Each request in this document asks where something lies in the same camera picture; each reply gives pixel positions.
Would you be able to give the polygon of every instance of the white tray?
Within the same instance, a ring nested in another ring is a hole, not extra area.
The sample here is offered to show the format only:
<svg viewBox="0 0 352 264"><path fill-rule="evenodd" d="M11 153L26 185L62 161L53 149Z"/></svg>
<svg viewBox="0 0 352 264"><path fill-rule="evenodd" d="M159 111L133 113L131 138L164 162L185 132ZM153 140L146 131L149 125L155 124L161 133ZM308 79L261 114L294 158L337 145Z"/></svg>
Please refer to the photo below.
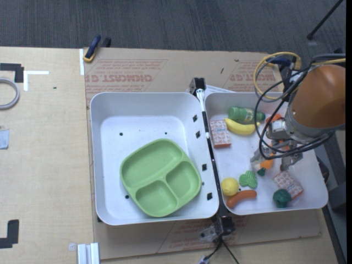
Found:
<svg viewBox="0 0 352 264"><path fill-rule="evenodd" d="M254 108L257 100L258 98L254 93L212 93L205 99L208 121L223 120L227 117L230 106ZM261 102L258 111L264 112L266 118L268 118L278 104L279 102ZM285 115L286 106L284 105L279 110L282 116ZM260 131L262 131L263 127L264 123L260 125ZM258 149L258 135L253 133L249 136L239 136L230 133L230 138L232 142L231 147L213 149L220 181L226 177L239 179L239 176L244 174L246 170L254 170L251 168L250 158ZM288 169L290 174L303 188L303 193L289 202L287 207L278 208L272 199L273 193L278 190L278 186L276 186L272 178L280 172L280 164L281 159L275 159L273 167L266 170L264 177L256 175L258 182L258 186L255 189L257 191L256 199L244 200L235 207L228 208L228 210L236 215L251 215L322 208L327 204L328 191L314 150L312 150L304 152L303 159ZM243 190L250 189L248 186L240 188Z"/></svg>
<svg viewBox="0 0 352 264"><path fill-rule="evenodd" d="M216 214L217 187L196 97L189 93L105 92L92 99L90 109L96 211L103 222L117 226L203 219ZM127 198L119 168L129 154L161 138L173 140L185 151L201 175L202 186L185 206L169 216L155 218Z"/></svg>

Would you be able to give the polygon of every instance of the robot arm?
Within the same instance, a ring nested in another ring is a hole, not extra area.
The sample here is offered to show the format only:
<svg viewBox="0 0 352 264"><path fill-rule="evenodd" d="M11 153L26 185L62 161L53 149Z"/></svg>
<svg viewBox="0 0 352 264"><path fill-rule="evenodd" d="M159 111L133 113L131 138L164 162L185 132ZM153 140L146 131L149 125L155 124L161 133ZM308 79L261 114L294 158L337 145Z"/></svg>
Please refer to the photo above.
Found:
<svg viewBox="0 0 352 264"><path fill-rule="evenodd" d="M302 159L302 153L327 141L345 128L345 68L336 64L311 65L288 95L284 118L270 122L266 136L271 146L263 146L251 158L255 164L280 157L281 170Z"/></svg>

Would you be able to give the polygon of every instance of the white ring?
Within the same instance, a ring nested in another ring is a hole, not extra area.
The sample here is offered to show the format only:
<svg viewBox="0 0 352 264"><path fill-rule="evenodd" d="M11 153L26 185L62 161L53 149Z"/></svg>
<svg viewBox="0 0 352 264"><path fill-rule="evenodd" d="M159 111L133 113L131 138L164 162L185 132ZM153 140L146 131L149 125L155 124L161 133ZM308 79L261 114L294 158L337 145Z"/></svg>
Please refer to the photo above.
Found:
<svg viewBox="0 0 352 264"><path fill-rule="evenodd" d="M9 102L7 104L0 104L0 110L12 108L18 102L18 99L20 97L20 90L18 89L18 86L15 82L13 82L12 80L9 80L7 78L0 78L0 83L6 83L6 84L12 86L13 89L15 89L15 91L16 91L16 95L11 102Z"/></svg>

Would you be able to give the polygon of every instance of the dark gray carpet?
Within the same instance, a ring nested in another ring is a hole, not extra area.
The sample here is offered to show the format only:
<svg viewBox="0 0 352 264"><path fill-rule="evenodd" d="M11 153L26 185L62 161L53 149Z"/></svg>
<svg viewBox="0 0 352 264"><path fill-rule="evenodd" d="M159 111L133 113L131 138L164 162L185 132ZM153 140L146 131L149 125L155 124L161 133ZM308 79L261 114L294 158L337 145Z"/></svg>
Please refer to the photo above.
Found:
<svg viewBox="0 0 352 264"><path fill-rule="evenodd" d="M101 34L112 39L112 47L289 51L307 64L318 54L345 52L346 0L311 41L306 38L337 1L0 0L0 46L82 48ZM326 148L342 183L345 167L336 139ZM327 223L334 240L329 218ZM344 263L338 247L336 252Z"/></svg>

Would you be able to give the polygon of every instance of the small box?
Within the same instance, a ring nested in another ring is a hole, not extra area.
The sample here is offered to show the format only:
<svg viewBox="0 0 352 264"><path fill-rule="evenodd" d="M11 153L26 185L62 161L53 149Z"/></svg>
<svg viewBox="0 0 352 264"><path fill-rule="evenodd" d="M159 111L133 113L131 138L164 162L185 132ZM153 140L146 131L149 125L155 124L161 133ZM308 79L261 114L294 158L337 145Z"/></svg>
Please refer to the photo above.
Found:
<svg viewBox="0 0 352 264"><path fill-rule="evenodd" d="M280 189L288 191L292 199L303 193L301 185L288 171L281 171L273 178L273 180Z"/></svg>
<svg viewBox="0 0 352 264"><path fill-rule="evenodd" d="M231 139L225 120L214 120L210 121L209 124L213 147L229 147Z"/></svg>

